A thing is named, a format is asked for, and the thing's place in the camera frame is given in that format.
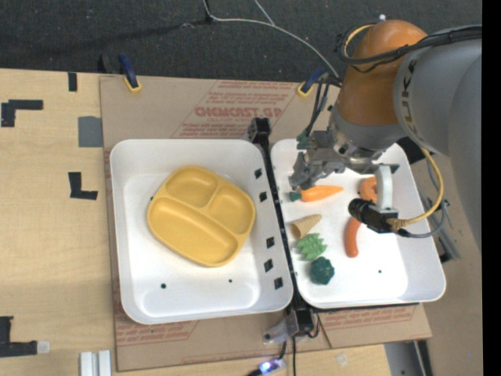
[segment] cardboard box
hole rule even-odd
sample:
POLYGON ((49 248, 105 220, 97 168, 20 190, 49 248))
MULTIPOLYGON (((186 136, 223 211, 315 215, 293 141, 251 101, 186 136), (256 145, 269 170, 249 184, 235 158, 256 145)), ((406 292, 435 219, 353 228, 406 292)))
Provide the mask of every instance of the cardboard box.
MULTIPOLYGON (((131 93, 123 77, 100 78, 106 197, 114 286, 117 368, 119 371, 276 356, 281 345, 263 342, 263 330, 284 318, 278 313, 142 325, 123 311, 117 268, 110 151, 126 139, 242 138, 252 117, 270 119, 270 142, 297 136, 310 121, 315 94, 301 98, 298 84, 141 77, 142 91, 131 93)), ((334 101, 337 89, 331 87, 334 101)), ((318 124, 328 122, 320 114, 318 124)), ((320 313, 317 338, 304 338, 298 351, 429 338, 421 304, 320 313)))

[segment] wooden surface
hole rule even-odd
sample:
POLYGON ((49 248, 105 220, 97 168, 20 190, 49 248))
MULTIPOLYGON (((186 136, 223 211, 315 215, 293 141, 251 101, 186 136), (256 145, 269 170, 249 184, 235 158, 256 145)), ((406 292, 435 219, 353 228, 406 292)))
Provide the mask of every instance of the wooden surface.
MULTIPOLYGON (((77 119, 100 117, 99 75, 0 70, 0 101, 43 99, 0 128, 0 316, 14 316, 13 342, 50 343, 50 353, 0 358, 0 375, 78 374, 78 354, 114 353, 103 150, 78 147, 77 119), (70 198, 68 172, 96 201, 70 198)), ((289 367, 278 374, 292 373, 289 367)), ((137 375, 245 375, 259 359, 189 365, 137 375)), ((390 376, 382 345, 297 355, 297 374, 390 376)))

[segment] green toy vegetable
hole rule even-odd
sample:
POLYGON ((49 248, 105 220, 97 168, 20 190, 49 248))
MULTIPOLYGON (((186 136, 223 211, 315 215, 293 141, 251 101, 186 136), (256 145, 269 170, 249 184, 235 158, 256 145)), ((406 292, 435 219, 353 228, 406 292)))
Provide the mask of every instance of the green toy vegetable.
POLYGON ((327 285, 333 276, 334 268, 329 259, 320 256, 312 262, 310 278, 313 283, 327 285))
POLYGON ((319 233, 307 234, 296 243, 304 260, 318 258, 327 249, 327 245, 322 244, 323 239, 319 238, 319 235, 319 233))

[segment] yellow cable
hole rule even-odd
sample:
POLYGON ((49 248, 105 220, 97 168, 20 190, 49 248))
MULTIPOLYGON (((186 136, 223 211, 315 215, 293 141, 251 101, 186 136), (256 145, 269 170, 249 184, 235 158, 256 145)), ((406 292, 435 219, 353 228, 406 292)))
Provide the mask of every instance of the yellow cable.
POLYGON ((437 183, 438 183, 438 195, 437 199, 433 203, 433 205, 422 215, 419 215, 417 217, 414 217, 412 219, 389 219, 388 223, 391 225, 391 228, 394 231, 397 231, 401 229, 402 227, 408 226, 409 224, 413 224, 415 222, 419 222, 430 215, 434 213, 435 210, 437 210, 438 206, 440 206, 440 203, 442 202, 442 198, 444 197, 444 181, 442 179, 442 174, 440 173, 440 170, 438 170, 437 164, 434 162, 433 158, 430 155, 430 152, 428 152, 426 149, 421 148, 421 151, 423 152, 425 158, 430 162, 431 168, 433 169, 433 172, 435 173, 437 177, 437 183))

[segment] yellow plate in tray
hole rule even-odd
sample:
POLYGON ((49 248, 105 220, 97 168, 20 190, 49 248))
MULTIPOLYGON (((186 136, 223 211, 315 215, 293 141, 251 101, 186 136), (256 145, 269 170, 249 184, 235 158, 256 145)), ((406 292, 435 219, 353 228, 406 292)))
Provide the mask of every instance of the yellow plate in tray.
POLYGON ((185 166, 162 184, 148 207, 148 226, 172 251, 204 266, 235 258, 256 218, 252 199, 206 168, 185 166))

